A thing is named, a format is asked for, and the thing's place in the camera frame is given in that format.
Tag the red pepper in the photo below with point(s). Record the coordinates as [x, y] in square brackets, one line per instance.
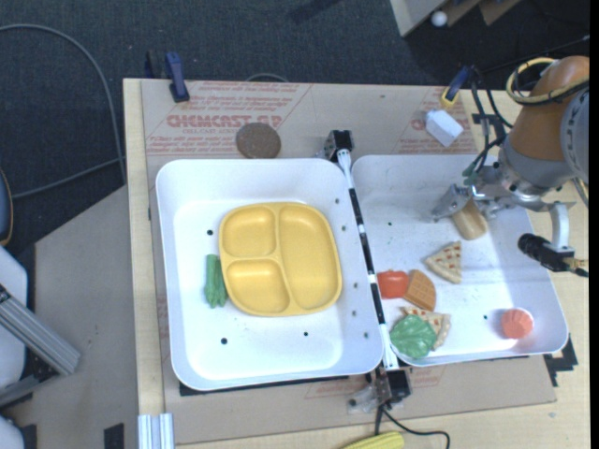
[392, 284]

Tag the black cylinder on white bracket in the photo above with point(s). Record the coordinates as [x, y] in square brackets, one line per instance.
[543, 250]

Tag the pizza slice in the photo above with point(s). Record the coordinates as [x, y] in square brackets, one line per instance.
[447, 262]
[440, 323]

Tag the white plastic tray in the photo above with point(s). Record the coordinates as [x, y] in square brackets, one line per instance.
[412, 194]
[262, 349]

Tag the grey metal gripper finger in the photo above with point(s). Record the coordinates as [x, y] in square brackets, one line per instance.
[492, 208]
[450, 203]

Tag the green asparagus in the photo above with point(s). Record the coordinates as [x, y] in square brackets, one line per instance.
[215, 283]

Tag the white carton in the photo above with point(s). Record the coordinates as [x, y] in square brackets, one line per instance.
[443, 128]

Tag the brown round biscuit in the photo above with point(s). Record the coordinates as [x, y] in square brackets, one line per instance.
[258, 141]

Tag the yellow divided plate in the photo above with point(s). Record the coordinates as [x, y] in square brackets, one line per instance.
[304, 260]

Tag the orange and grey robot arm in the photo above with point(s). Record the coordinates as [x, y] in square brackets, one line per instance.
[538, 120]

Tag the orange tangerine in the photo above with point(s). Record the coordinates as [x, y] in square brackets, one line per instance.
[517, 323]

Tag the thin black and white rod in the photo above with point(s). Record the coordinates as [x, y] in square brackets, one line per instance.
[364, 246]

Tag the brown waffle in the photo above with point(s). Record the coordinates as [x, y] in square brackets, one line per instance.
[421, 292]

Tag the green lettuce leaf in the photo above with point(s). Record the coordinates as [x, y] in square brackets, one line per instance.
[412, 337]

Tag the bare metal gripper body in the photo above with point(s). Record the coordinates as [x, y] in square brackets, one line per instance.
[512, 193]

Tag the yellow corn cob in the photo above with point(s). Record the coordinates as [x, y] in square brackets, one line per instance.
[379, 441]

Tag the tan bread loaf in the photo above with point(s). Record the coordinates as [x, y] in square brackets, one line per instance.
[471, 225]

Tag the brown cardboard board, red print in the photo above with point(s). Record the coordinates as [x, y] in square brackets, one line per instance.
[210, 110]

